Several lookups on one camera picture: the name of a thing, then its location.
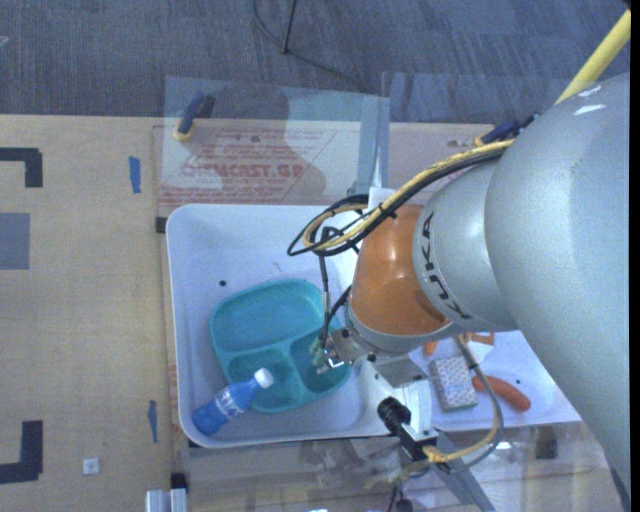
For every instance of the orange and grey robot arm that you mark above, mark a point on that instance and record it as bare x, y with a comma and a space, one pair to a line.
545, 225

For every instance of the black cylinder on white bracket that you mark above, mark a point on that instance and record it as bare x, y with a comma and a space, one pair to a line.
397, 412

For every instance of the white patterned packet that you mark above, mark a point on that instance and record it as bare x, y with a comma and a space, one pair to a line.
452, 382

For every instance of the orange sausage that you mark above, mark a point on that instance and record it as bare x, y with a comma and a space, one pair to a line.
505, 392

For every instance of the small orange carrot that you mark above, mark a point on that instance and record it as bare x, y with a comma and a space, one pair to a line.
430, 348

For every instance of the blue bottle with white cap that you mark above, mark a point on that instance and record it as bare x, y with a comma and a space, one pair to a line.
225, 402

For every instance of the white plastic tray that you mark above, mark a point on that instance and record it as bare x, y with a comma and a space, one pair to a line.
240, 245
525, 360

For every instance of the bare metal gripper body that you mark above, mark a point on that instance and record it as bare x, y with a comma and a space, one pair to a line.
345, 347

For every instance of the green divided plate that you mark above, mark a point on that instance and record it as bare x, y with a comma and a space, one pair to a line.
265, 320

